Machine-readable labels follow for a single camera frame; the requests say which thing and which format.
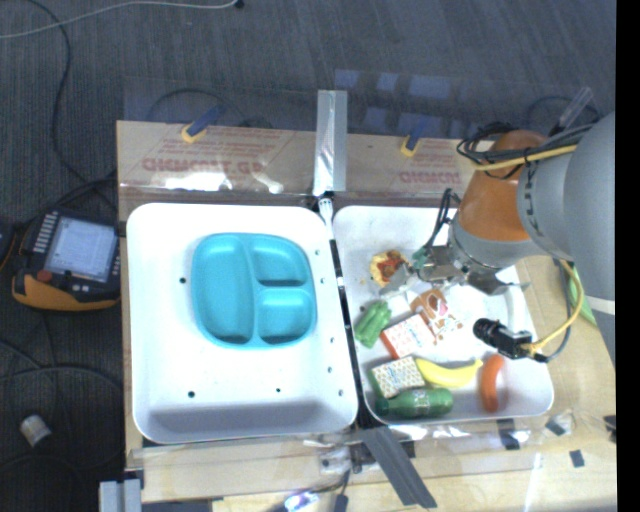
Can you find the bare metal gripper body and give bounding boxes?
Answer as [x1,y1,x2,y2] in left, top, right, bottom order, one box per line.
[417,243,501,290]

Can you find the toy pizza slice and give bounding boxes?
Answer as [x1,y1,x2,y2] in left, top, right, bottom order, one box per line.
[369,249,409,289]

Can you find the orange and white carton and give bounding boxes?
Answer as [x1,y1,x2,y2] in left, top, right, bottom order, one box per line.
[409,288,465,347]

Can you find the green toy vegetable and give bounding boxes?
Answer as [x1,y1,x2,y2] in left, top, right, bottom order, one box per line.
[353,299,393,350]

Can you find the white and red carton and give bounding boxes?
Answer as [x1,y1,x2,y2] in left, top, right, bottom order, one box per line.
[380,314,437,361]

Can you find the white patterned biscuit packet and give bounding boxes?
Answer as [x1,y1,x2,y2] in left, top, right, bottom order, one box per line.
[370,355,427,400]

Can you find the orange sausage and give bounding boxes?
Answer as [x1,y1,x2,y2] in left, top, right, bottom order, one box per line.
[479,353,508,414]

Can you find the yellow banana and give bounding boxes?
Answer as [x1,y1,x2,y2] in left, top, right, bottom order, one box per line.
[414,355,485,390]

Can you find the white plastic tray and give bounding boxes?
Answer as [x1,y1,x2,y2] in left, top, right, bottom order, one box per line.
[331,204,556,427]
[125,201,360,445]

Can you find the green bottle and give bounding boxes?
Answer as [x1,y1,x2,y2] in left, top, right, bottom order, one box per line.
[374,386,455,421]

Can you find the blue divided plate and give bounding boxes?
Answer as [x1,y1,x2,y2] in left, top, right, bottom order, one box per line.
[190,232,319,350]

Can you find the brown cardboard board red print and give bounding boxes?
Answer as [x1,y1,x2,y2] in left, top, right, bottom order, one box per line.
[115,119,617,504]

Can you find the small grey can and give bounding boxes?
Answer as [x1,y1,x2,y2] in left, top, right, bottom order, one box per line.
[19,413,53,448]

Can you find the black cylinder on white bracket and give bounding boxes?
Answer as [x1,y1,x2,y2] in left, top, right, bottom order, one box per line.
[472,287,535,360]

